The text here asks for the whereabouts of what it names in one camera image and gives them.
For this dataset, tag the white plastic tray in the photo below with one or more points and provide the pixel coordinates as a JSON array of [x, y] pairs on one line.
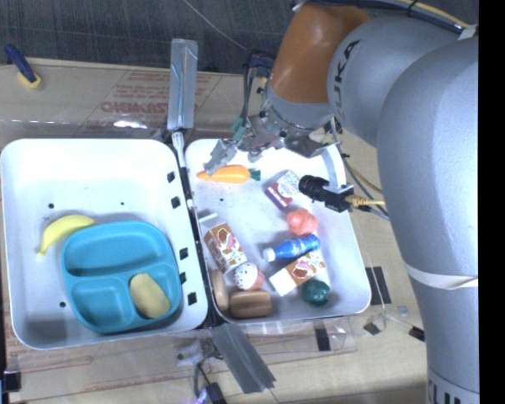
[[244, 208], [101, 175]]

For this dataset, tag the yellow banana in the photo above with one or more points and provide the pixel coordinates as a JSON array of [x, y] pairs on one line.
[[63, 226]]

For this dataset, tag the white and pink cupcake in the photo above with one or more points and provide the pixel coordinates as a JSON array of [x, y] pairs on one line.
[[248, 276]]

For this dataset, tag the blue divided plate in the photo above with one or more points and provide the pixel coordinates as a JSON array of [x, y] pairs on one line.
[[109, 255]]

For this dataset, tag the orange and white carton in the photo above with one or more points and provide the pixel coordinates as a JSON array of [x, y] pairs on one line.
[[224, 247], [296, 272]]

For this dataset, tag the orange carrot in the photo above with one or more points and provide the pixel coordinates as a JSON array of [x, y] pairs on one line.
[[229, 174]]

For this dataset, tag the pink ice cream scoop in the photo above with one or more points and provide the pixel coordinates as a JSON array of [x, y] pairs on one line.
[[302, 222]]

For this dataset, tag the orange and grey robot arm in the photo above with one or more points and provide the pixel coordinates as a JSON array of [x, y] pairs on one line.
[[425, 150]]

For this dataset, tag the green broccoli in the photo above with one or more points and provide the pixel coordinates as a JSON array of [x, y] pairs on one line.
[[315, 292]]

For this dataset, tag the tan biscuit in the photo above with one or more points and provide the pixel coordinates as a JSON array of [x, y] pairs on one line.
[[220, 290]]

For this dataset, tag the blue bottle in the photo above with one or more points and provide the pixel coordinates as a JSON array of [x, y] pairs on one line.
[[294, 247]]

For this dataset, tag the yellow potato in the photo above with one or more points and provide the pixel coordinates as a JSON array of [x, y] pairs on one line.
[[149, 295]]

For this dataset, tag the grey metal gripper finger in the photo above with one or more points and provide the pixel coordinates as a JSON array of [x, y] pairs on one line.
[[254, 156], [221, 154]]

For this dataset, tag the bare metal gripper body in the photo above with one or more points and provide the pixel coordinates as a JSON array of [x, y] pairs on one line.
[[273, 135]]

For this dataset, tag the black cylinder on white bracket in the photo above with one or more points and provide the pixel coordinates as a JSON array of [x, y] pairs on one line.
[[320, 187]]

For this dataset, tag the brown bread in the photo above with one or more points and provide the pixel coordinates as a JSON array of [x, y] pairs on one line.
[[250, 304]]

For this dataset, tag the purple and white carton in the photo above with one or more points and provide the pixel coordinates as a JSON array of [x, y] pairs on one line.
[[283, 188]]

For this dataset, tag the brown cardboard board, red print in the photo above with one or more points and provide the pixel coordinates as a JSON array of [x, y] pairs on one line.
[[109, 95]]

